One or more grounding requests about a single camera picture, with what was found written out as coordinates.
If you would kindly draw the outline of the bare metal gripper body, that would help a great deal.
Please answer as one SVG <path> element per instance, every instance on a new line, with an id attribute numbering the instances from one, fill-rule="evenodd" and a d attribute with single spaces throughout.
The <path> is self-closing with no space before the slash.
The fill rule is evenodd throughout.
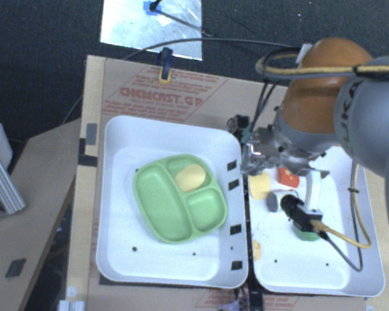
<path id="1" fill-rule="evenodd" d="M 312 171 L 320 172 L 309 163 L 325 153 L 324 147 L 314 150 L 299 148 L 280 128 L 258 128 L 242 147 L 241 172 L 259 175 L 265 169 L 286 167 L 293 175 L 305 177 Z"/>

